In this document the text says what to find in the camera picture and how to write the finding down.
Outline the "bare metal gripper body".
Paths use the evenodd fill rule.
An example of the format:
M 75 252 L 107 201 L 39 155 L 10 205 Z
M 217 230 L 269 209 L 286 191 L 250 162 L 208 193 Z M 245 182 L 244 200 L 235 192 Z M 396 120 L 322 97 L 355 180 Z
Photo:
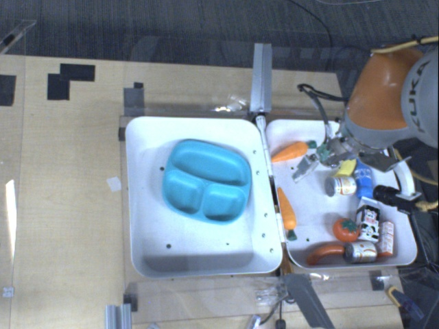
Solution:
M 356 157 L 357 152 L 346 137 L 334 137 L 322 146 L 322 164 L 327 167 L 338 167 Z

